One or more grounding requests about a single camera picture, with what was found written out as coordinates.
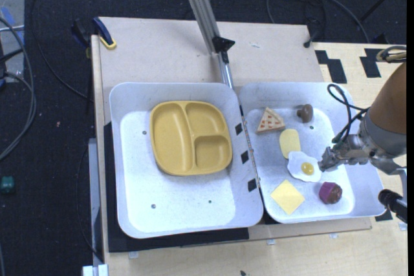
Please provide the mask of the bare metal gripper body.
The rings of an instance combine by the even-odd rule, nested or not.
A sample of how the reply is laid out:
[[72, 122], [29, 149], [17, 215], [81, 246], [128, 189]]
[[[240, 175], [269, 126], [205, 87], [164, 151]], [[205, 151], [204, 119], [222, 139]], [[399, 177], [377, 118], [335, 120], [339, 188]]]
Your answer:
[[344, 141], [334, 144], [332, 148], [334, 165], [366, 164], [369, 161], [369, 144], [362, 134], [349, 135]]

